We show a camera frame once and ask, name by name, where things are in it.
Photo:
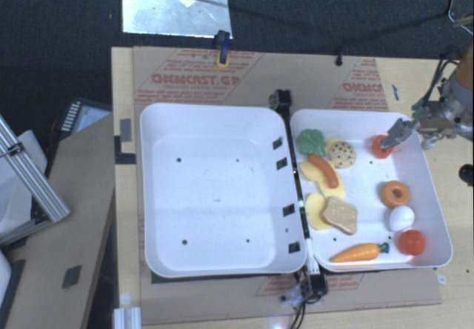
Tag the beige chocolate chip biscuit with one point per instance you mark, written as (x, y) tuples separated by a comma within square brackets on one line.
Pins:
[(342, 154)]

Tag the orange doughnut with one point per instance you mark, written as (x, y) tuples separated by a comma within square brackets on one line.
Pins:
[(387, 196)]

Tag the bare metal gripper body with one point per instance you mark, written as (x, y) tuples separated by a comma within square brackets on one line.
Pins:
[(440, 122)]

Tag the small yellow crisp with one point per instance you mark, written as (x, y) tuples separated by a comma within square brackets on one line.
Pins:
[(332, 143)]

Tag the white egg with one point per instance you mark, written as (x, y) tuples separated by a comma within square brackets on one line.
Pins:
[(401, 218)]

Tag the thin black and white rod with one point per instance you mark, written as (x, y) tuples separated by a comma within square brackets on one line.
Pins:
[(296, 179)]

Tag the orange carrot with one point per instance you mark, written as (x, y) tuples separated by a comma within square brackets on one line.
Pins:
[(359, 253)]

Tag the brown bread slice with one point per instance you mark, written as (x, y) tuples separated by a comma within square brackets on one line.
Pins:
[(340, 215)]

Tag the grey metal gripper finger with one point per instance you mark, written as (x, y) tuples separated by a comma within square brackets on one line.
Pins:
[(389, 142), (403, 126)]

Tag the white plastic tray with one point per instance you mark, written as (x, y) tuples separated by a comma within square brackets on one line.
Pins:
[(215, 194), (370, 179)]

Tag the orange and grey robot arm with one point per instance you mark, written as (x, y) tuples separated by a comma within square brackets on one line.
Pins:
[(466, 72)]

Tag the red orange pepper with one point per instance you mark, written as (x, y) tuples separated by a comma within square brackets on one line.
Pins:
[(377, 146)]

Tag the brown cardboard board red print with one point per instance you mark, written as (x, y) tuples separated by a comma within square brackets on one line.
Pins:
[(207, 72)]

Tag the red tomato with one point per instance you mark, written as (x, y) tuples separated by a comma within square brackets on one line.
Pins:
[(412, 243)]

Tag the orange sausage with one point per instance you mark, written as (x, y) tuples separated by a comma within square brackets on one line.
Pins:
[(326, 170)]

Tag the green broccoli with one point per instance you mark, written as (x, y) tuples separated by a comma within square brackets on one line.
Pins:
[(309, 141)]

